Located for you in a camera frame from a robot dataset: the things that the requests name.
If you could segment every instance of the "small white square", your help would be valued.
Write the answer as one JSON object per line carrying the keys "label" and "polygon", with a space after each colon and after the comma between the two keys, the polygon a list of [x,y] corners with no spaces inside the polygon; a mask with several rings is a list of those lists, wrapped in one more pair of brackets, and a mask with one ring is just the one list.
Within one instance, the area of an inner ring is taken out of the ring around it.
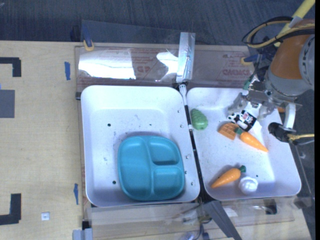
{"label": "small white square", "polygon": [[50,220],[50,212],[42,212],[41,213],[41,220],[42,221],[48,221]]}

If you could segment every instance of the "carrot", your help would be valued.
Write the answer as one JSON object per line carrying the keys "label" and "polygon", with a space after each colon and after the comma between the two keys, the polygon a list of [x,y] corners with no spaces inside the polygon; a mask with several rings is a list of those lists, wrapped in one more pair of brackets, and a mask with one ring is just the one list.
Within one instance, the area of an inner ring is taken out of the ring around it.
{"label": "carrot", "polygon": [[234,130],[237,134],[240,134],[240,140],[242,140],[244,143],[250,145],[251,147],[254,147],[258,150],[268,152],[268,149],[262,145],[262,143],[257,140],[256,137],[254,137],[252,134],[250,134],[247,131],[242,131],[240,128],[237,128]]}
{"label": "carrot", "polygon": [[240,178],[241,173],[246,172],[246,167],[242,165],[240,168],[231,168],[227,170],[224,174],[222,174],[212,185],[211,188],[217,188],[222,185],[228,184],[230,182],[234,182]]}

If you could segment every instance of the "gray square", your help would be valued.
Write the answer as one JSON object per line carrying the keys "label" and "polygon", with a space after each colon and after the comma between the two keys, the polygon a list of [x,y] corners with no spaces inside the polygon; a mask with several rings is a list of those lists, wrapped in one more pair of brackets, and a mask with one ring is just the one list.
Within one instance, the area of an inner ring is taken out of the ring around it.
{"label": "gray square", "polygon": [[0,90],[0,118],[15,118],[15,90]]}

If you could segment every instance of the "teal plastic dish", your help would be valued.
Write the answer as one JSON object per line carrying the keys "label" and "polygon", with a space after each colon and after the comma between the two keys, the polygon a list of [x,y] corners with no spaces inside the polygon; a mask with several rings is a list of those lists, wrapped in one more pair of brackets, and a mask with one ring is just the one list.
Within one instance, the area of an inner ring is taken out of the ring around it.
{"label": "teal plastic dish", "polygon": [[137,201],[175,198],[185,186],[180,150],[168,138],[134,136],[118,149],[118,175],[123,192]]}

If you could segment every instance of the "wooden table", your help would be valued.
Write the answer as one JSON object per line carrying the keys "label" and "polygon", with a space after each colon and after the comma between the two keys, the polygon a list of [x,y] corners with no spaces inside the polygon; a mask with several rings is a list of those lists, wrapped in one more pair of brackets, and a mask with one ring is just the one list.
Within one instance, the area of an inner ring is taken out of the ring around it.
{"label": "wooden table", "polygon": [[[75,99],[75,47],[81,45],[0,41],[0,57],[20,58],[22,73],[13,77],[12,65],[0,64],[1,90],[15,90],[14,118],[0,118],[0,215],[10,213],[11,194],[21,194],[21,220],[0,225],[0,239],[67,240],[82,227],[79,101]],[[70,63],[70,80],[65,62]],[[45,212],[50,213],[49,220],[42,220]],[[293,209],[292,215],[293,221],[236,229],[243,239],[311,239],[302,211]],[[218,228],[208,232],[212,239],[225,238]],[[181,235],[137,239],[178,239]]]}

